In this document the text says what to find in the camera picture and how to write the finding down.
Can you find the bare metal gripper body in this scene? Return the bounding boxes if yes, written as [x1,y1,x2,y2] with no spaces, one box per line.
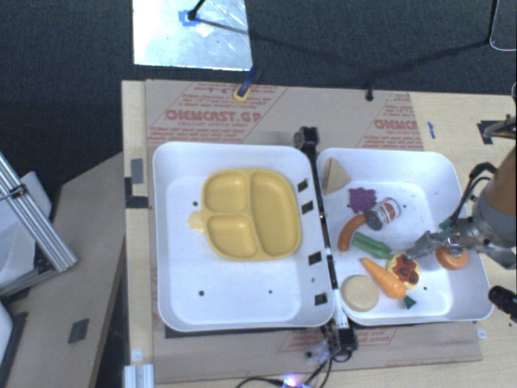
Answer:
[438,217,517,270]

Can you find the yellow pasta with red sauce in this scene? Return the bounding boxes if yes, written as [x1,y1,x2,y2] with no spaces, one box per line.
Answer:
[385,252,422,291]

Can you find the orange doughnut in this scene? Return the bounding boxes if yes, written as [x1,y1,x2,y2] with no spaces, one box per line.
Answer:
[435,244,469,272]

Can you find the white plastic tray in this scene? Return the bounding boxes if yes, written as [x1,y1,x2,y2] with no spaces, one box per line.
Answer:
[316,147,495,327]
[152,141,336,334]

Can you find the orange carrot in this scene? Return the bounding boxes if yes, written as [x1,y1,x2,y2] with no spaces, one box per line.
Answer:
[359,256,418,310]

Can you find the green bean pods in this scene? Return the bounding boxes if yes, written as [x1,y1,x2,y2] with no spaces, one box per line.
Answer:
[351,231,394,261]

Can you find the red and white can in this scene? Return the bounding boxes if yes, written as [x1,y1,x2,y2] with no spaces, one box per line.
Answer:
[364,196,402,232]

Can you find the beige round biscuit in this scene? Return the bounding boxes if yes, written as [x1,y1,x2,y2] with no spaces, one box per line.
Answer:
[340,274,380,314]

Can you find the orange sausage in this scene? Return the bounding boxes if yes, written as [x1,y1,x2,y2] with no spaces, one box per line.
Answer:
[337,213,368,253]

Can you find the purple grapes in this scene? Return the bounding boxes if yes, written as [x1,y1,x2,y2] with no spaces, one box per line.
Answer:
[347,187,378,215]

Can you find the thin black and white rod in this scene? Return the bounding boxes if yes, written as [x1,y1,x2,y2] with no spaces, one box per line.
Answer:
[307,144,348,331]

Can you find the triangular toy sandwich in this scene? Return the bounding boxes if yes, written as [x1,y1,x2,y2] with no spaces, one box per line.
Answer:
[322,157,352,196]

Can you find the yellow divided plate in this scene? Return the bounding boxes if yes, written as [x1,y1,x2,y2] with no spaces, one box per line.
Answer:
[187,168,304,263]

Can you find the brown cardboard board red print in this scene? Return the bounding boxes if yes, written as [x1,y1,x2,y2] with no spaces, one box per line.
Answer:
[144,79,484,384]

